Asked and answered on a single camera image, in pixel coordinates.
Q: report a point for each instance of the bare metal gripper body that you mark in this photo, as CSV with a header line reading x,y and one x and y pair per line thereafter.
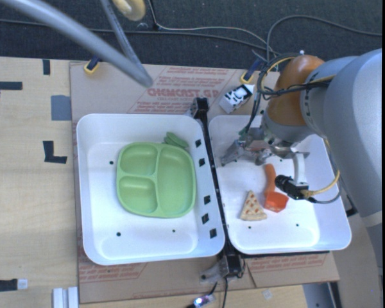
x,y
260,143

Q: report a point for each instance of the black cylinder on white bracket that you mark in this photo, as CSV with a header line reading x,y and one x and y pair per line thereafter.
x,y
287,184

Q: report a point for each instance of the orange-red cube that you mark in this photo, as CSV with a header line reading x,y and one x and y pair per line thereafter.
x,y
275,202

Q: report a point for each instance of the white plastic tray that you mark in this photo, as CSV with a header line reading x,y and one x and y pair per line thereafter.
x,y
141,236
285,233

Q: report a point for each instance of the black and white carton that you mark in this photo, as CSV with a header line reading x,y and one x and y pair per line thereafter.
x,y
235,98

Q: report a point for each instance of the brown cardboard board, red print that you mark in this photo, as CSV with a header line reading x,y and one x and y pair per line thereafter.
x,y
115,88

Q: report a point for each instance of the orange toy sausage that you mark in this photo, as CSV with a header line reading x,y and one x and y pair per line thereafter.
x,y
270,176

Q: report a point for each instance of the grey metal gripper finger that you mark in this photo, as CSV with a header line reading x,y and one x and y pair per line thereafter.
x,y
231,154
263,158

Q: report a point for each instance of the green toy pea pod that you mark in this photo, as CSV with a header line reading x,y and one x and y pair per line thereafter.
x,y
176,139

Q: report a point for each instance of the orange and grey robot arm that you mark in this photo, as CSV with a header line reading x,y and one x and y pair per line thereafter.
x,y
346,114

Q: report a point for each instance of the green divided plate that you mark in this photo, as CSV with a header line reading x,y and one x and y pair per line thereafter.
x,y
173,184

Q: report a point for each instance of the toy pizza slice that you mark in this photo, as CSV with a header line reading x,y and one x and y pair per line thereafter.
x,y
252,208

